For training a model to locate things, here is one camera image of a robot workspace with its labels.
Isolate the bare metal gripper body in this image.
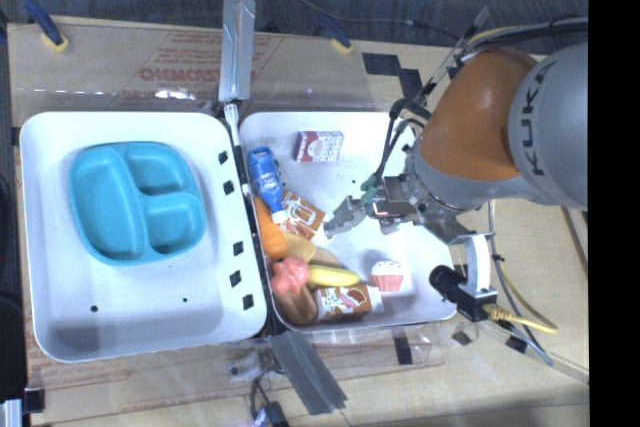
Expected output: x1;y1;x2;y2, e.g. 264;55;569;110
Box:
366;173;437;237

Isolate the orange and white carton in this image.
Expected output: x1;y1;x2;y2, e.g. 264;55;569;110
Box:
279;188;328;242

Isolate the beige biscuit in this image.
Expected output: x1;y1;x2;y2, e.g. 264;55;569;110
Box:
283;231;318;265

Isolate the yellow banana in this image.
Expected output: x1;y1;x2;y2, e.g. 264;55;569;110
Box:
305;264;362;289

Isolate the white plastic tray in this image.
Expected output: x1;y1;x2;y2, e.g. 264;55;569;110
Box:
238;110;459;333
18;110;268;363

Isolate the orange carrot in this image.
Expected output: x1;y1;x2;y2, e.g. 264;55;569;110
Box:
252;195;288;262

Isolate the red and white carton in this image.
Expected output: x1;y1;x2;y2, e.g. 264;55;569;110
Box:
292;129;346;164

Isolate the pink toy food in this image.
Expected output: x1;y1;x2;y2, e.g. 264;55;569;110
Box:
270;255;311;297

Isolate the pink cupcake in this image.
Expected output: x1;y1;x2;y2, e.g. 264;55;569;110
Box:
369;259;406;294

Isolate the brown and white carton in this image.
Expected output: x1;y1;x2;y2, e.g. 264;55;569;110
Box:
314;283;386;323

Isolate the blue bottle with white cap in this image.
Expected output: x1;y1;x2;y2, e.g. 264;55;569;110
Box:
245;145;290;225

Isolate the brown hot dog bun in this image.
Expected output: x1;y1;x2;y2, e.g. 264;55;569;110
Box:
271;285;320;328

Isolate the blue divided plate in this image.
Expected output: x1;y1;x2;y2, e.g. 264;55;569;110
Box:
67;140;208;267

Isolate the brown cardboard board red print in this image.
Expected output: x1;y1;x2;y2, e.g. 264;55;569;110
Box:
6;16;447;424

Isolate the black cylinder on white bracket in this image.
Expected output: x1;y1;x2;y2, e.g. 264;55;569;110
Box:
428;232;499;323

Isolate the black block with thin wires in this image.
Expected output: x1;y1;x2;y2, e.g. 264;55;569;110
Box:
263;400;291;427

